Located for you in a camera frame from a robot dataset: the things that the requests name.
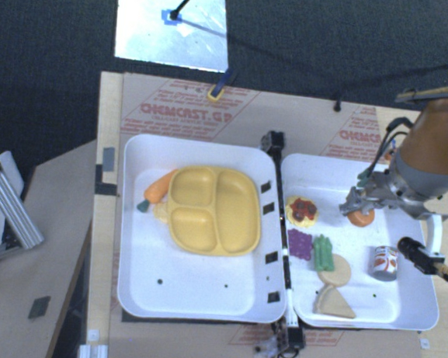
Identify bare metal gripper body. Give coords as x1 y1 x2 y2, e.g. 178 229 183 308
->
359 169 448 224

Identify orange round slice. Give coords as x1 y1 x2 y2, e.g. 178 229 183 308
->
346 206 377 229

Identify small orange and white can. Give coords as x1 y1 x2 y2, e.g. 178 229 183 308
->
370 245 401 283

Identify green asparagus bundle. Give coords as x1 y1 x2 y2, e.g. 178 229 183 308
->
310 233 339 273

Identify purple grapes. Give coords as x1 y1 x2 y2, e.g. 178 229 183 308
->
284 228 315 262

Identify round tan bread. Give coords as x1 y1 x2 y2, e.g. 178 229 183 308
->
315 252 354 288

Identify thin black and white rod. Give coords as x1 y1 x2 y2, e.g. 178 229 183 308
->
254 149 314 330

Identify tan wedge-shaped bread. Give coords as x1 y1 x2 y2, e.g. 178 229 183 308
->
311 282 360 320

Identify white plastic tray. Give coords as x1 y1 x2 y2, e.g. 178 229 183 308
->
109 131 302 331
267 151 448 338

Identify yellow divided plate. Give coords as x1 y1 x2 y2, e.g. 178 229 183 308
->
161 162 268 262

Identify brown cardboard board red print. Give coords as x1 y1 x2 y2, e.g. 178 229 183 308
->
98 72 448 358

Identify pale yellow biscuit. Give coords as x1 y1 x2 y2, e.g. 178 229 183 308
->
151 202 172 226

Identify orange carrot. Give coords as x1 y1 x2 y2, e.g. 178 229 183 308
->
135 165 179 216

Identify black cylinder on white bracket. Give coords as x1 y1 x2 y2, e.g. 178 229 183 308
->
394 211 448 277

